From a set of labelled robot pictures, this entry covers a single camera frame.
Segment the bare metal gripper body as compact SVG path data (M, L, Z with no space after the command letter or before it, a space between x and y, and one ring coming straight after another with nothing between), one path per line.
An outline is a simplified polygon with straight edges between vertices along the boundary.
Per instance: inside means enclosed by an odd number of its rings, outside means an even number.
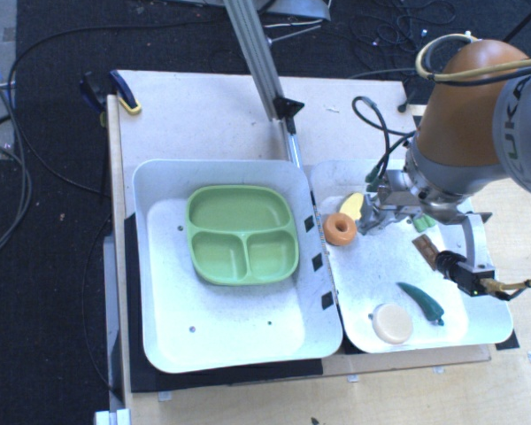
M421 173L388 170L373 201L376 214L395 213L418 219L424 215L444 225L459 224L466 214L458 207L464 195L452 194L429 182Z

